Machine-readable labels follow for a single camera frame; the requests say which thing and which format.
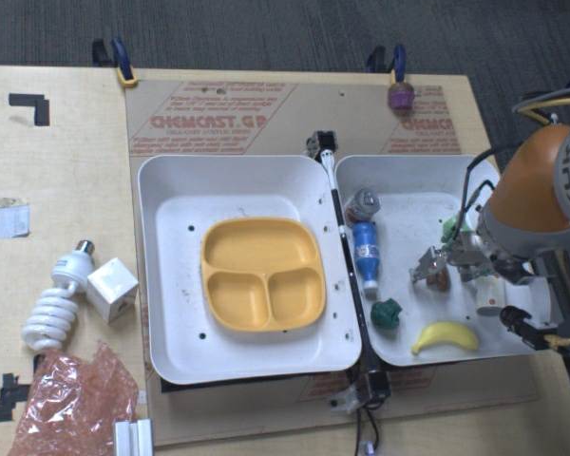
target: metal can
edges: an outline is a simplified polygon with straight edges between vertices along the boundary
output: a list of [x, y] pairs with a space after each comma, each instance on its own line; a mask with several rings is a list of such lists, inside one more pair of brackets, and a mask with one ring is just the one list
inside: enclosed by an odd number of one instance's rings
[[380, 209], [380, 199], [368, 187], [359, 189], [344, 207], [344, 220], [351, 228], [360, 221], [370, 221]]

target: plastic bag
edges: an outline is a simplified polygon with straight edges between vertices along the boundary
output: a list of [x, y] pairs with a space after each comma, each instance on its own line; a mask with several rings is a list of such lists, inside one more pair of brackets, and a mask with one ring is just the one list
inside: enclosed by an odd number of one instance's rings
[[9, 456], [114, 452], [116, 421], [132, 421], [139, 389], [104, 343], [91, 362], [50, 350], [34, 373]]

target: table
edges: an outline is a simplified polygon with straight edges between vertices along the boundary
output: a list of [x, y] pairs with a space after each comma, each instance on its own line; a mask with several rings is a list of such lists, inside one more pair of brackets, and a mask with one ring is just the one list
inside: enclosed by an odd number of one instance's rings
[[[137, 69], [145, 80], [237, 81], [383, 85], [386, 75]], [[440, 86], [463, 153], [489, 147], [464, 76], [412, 75], [415, 86]], [[50, 99], [51, 126], [34, 127], [31, 109], [9, 106], [9, 93]], [[95, 243], [96, 265], [118, 257], [136, 272], [135, 228], [129, 174], [124, 91], [113, 69], [0, 66], [0, 200], [30, 208], [27, 237], [0, 239], [0, 387], [3, 373], [29, 383], [33, 353], [19, 332], [39, 293], [52, 285], [50, 270], [80, 239]], [[139, 311], [110, 325], [84, 302], [67, 350], [90, 359], [98, 339], [116, 352], [141, 390], [143, 346]], [[540, 398], [503, 407], [381, 421], [387, 454], [570, 454], [570, 381], [551, 351], [529, 357]], [[0, 454], [12, 442], [13, 422], [0, 423]], [[145, 405], [138, 414], [147, 415]], [[157, 454], [350, 454], [354, 425], [305, 429], [157, 449]], [[364, 439], [372, 437], [364, 427]]]

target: banana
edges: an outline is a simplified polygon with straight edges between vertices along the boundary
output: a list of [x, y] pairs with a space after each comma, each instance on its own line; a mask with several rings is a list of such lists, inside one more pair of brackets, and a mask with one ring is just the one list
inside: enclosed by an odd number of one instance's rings
[[454, 343], [469, 350], [479, 348], [477, 336], [464, 324], [455, 321], [438, 321], [422, 329], [418, 341], [411, 347], [411, 351], [418, 354], [422, 348], [441, 343]]

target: yellow plate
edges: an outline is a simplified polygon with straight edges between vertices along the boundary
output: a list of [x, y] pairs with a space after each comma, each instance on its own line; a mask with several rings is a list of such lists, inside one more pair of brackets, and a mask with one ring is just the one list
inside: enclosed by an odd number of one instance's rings
[[321, 255], [313, 234], [299, 221], [221, 221], [205, 234], [200, 260], [211, 312], [233, 330], [301, 328], [325, 308]]

